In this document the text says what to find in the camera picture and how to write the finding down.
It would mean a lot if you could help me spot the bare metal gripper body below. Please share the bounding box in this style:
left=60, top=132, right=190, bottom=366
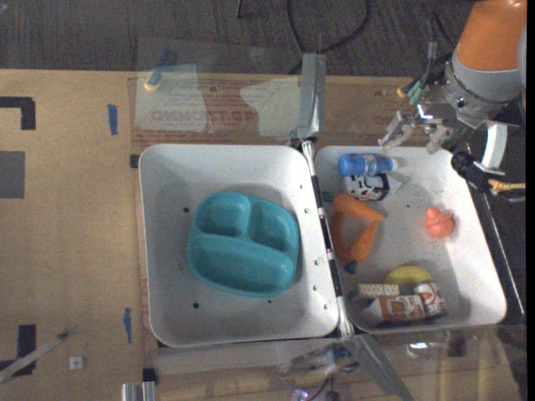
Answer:
left=413, top=82, right=509, bottom=137

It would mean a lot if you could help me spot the blue plastic bottle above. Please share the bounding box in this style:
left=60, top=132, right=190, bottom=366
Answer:
left=337, top=152, right=400, bottom=179

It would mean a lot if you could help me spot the black and white carton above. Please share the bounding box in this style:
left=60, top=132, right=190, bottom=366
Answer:
left=343, top=173, right=403, bottom=202

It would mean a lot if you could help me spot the orange rubber duck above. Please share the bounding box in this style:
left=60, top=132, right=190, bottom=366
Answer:
left=423, top=206, right=456, bottom=239

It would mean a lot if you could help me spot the orange carrot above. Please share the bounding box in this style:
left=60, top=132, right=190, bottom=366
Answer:
left=329, top=211, right=354, bottom=263
left=344, top=220, right=380, bottom=275
left=321, top=190, right=385, bottom=222

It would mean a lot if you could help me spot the white plastic tray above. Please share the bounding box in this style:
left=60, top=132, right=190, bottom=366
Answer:
left=137, top=143, right=341, bottom=348
left=313, top=145, right=508, bottom=336

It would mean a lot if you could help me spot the yellow round toy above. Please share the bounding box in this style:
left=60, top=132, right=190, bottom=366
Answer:
left=384, top=265, right=434, bottom=297

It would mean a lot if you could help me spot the orange and white can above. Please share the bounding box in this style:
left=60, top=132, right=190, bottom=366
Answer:
left=413, top=281, right=450, bottom=319

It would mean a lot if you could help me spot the white and orange packet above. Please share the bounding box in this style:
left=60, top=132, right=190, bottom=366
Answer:
left=347, top=282, right=400, bottom=302

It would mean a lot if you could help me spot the brown cardboard board, red print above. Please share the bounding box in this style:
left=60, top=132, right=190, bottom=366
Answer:
left=127, top=73, right=526, bottom=392

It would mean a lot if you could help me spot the orange and white carton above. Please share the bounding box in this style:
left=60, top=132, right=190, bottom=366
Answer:
left=362, top=293, right=428, bottom=327

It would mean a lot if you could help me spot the teal divided plate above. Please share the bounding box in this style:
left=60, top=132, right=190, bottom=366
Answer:
left=186, top=190, right=301, bottom=299

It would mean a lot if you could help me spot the black cylinder on white bracket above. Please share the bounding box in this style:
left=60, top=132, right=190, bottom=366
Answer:
left=450, top=123, right=509, bottom=194

